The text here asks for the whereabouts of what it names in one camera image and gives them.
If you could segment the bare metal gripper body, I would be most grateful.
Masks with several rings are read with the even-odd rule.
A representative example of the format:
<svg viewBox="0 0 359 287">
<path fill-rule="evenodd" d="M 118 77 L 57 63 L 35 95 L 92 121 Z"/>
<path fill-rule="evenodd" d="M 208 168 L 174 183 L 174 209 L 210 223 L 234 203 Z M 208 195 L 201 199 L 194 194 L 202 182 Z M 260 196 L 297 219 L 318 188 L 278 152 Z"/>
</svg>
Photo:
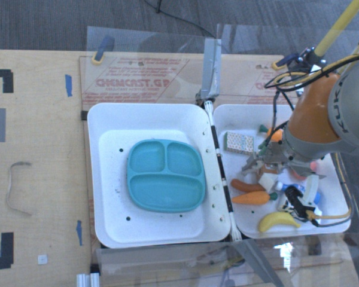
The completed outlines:
<svg viewBox="0 0 359 287">
<path fill-rule="evenodd" d="M 284 141 L 270 142 L 261 150 L 266 164 L 286 164 L 294 160 L 294 151 Z"/>
</svg>

